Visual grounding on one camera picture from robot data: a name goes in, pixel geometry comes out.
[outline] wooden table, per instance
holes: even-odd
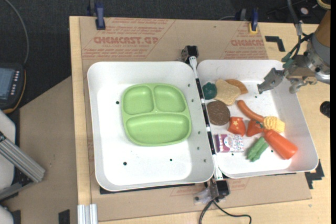
[[[85,102],[83,94],[83,73],[81,57],[80,17],[70,17],[70,42],[72,61],[73,102],[75,114],[75,139],[77,162],[78,204],[92,203],[90,191],[88,142],[86,130]],[[289,51],[297,42],[293,24],[259,23],[259,30],[265,43],[269,59],[280,60],[284,55],[275,43],[266,42],[264,36],[279,36]],[[307,34],[315,31],[317,25],[303,25]],[[312,199],[230,208],[231,214],[249,214],[253,223],[331,223],[331,174],[330,174],[330,119],[319,111],[324,101],[330,100],[330,86],[318,83],[302,87],[297,93],[307,125],[313,137],[321,160],[325,177],[314,181]],[[198,223],[200,213],[190,212],[137,219],[124,219],[108,223]],[[210,210],[203,223],[247,223],[248,219],[223,217],[219,210]]]

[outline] device screen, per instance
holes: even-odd
[[[12,87],[15,69],[0,68],[0,100],[7,100]]]

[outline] green plate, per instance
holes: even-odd
[[[182,142],[191,133],[191,118],[185,97],[170,84],[137,84],[127,88],[121,100],[127,136],[142,146]]]

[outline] black electronic device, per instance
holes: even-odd
[[[24,67],[18,63],[0,63],[0,110],[8,114],[20,103],[26,84]]]

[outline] toy bread slice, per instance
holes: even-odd
[[[218,79],[216,81],[217,95],[214,98],[217,101],[222,101],[226,105],[233,105],[238,96],[240,96],[240,89],[230,83]]]
[[[225,81],[233,86],[238,87],[240,89],[240,94],[248,93],[246,86],[241,81],[236,79],[226,79]]]

